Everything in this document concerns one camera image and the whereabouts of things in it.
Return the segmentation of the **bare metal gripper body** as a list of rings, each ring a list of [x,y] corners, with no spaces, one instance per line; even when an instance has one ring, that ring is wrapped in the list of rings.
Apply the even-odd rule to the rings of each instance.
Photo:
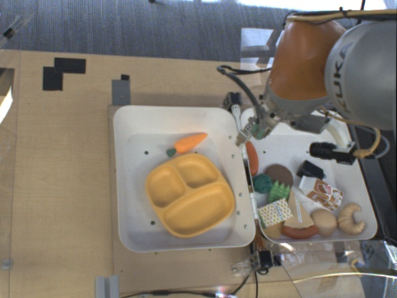
[[[254,100],[254,125],[251,134],[256,140],[267,137],[277,126],[277,108],[272,99]]]

